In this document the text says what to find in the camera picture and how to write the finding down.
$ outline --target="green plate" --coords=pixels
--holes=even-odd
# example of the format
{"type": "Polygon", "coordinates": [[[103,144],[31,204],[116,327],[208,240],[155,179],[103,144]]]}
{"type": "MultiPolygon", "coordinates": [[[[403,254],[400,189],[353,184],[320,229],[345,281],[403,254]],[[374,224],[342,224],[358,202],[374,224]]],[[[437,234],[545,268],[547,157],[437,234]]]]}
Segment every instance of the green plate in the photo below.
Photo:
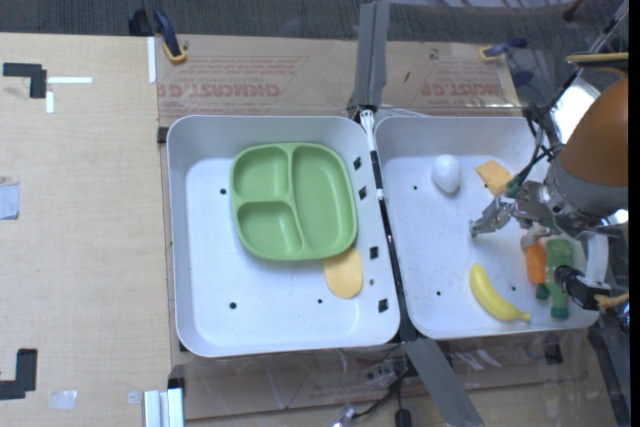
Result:
{"type": "Polygon", "coordinates": [[[312,143],[253,146],[231,166],[231,204],[244,247],[269,260],[314,260],[346,250],[358,222],[342,159],[312,143]]]}

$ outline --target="white tray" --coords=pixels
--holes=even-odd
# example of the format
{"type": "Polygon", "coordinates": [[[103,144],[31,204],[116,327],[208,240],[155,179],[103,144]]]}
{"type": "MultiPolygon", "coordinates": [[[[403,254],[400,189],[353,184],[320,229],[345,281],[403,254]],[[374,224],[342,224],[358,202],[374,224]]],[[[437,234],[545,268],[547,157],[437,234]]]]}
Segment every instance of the white tray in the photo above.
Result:
{"type": "Polygon", "coordinates": [[[361,127],[337,116],[189,116],[172,125],[167,152],[177,332],[189,351],[235,356],[372,346],[393,338],[400,314],[361,127]],[[347,166],[364,274],[362,291],[352,299],[331,293],[320,261],[263,261],[236,234],[233,159],[249,146],[282,142],[324,144],[347,166]],[[372,259],[373,247],[378,256],[372,259]]]}
{"type": "MultiPolygon", "coordinates": [[[[533,137],[522,118],[390,117],[376,127],[387,209],[404,283],[409,317],[421,333],[434,339],[493,336],[590,326],[598,312],[569,301],[569,317],[550,316],[551,299],[535,298],[526,273],[520,237],[512,219],[495,233],[472,239],[469,222],[479,218],[493,196],[475,167],[490,158],[517,173],[531,158],[533,137]],[[462,184],[453,195],[431,180],[431,164],[443,153],[462,165],[462,184]],[[505,298],[532,315],[503,322],[477,303],[469,288],[469,269],[479,262],[505,298]]],[[[542,181],[546,162],[530,178],[542,181]]],[[[591,248],[602,250],[601,241],[591,248]]],[[[574,267],[584,271],[582,245],[575,243],[574,267]]]]}

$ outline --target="toy banana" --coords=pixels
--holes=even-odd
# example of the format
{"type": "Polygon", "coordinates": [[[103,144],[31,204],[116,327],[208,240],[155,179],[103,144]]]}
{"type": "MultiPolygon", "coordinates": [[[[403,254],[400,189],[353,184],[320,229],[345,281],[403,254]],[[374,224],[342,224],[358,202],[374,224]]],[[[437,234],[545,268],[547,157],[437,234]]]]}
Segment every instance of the toy banana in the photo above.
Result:
{"type": "Polygon", "coordinates": [[[473,295],[480,305],[495,318],[499,320],[522,319],[527,322],[531,320],[530,313],[520,311],[496,292],[491,281],[489,281],[487,273],[479,263],[474,263],[471,266],[469,284],[471,285],[473,295]]]}

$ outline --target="egg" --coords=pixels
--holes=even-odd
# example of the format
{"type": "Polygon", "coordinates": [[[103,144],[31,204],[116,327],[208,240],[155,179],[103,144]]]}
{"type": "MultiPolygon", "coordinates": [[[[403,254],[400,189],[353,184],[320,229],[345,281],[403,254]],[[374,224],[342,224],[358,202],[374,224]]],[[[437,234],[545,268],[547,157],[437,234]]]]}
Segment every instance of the egg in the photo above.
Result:
{"type": "Polygon", "coordinates": [[[460,161],[453,155],[440,155],[431,166],[431,179],[444,192],[454,193],[462,181],[460,161]]]}

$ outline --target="banana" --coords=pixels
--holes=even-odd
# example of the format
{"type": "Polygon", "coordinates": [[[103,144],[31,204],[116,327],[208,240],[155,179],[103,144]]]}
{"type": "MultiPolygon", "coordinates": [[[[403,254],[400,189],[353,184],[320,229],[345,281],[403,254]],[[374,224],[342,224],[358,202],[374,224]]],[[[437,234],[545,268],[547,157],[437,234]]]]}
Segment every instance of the banana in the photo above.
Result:
{"type": "Polygon", "coordinates": [[[531,320],[530,313],[520,311],[496,292],[487,273],[479,263],[474,263],[471,266],[469,285],[471,285],[471,291],[480,305],[495,318],[499,320],[522,319],[527,322],[531,320]]]}

